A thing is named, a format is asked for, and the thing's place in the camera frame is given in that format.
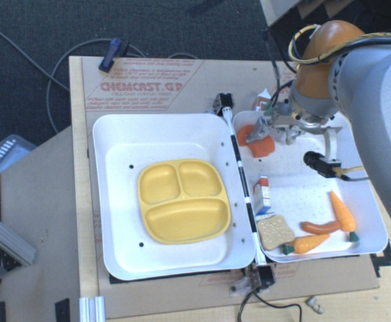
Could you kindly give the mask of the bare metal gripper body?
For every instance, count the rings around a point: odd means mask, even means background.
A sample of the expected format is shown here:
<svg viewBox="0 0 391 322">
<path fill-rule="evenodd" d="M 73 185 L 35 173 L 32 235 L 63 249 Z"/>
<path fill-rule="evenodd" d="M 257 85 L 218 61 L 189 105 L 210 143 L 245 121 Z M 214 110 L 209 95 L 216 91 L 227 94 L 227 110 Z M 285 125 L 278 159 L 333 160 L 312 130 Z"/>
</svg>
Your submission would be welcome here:
<svg viewBox="0 0 391 322">
<path fill-rule="evenodd" d="M 319 132 L 329 119 L 329 115 L 309 111 L 296 101 L 289 101 L 276 104 L 266 126 L 268 130 Z"/>
</svg>

